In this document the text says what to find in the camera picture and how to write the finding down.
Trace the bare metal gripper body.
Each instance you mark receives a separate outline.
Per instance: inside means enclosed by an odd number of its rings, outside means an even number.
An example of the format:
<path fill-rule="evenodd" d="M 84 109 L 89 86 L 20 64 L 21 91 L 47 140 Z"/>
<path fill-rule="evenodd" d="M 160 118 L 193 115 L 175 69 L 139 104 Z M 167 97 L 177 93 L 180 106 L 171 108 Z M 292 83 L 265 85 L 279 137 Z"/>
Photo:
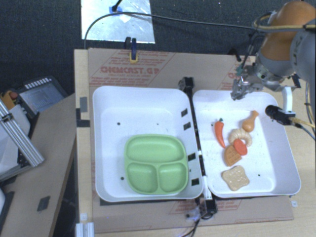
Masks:
<path fill-rule="evenodd" d="M 239 84 L 253 84 L 254 91 L 263 87 L 274 89 L 277 86 L 276 76 L 262 65 L 245 66 L 240 74 Z"/>

